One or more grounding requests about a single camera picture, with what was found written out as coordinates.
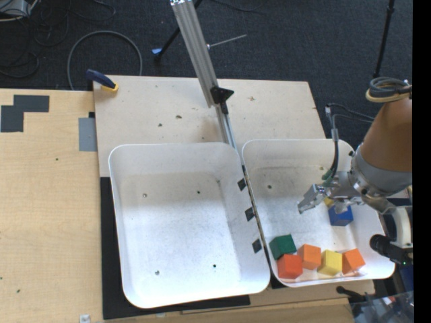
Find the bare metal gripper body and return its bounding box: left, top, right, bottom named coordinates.
left=323, top=170, right=385, bottom=214

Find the blue cube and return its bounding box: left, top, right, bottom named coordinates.
left=328, top=204, right=354, bottom=227

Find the white plastic tray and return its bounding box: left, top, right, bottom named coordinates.
left=108, top=141, right=271, bottom=310
left=240, top=138, right=397, bottom=288

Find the green cube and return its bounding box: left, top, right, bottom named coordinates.
left=269, top=234, right=298, bottom=261

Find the orange cube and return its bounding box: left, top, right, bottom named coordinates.
left=341, top=248, right=366, bottom=276
left=297, top=244, right=323, bottom=271

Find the red cube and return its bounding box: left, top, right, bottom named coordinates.
left=276, top=253, right=304, bottom=280

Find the thin black and white rod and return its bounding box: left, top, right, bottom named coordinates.
left=218, top=102, right=264, bottom=248

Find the pale wood board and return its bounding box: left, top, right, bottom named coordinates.
left=92, top=75, right=375, bottom=316

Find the black cylinder on white bracket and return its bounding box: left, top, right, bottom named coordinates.
left=369, top=205, right=413, bottom=266

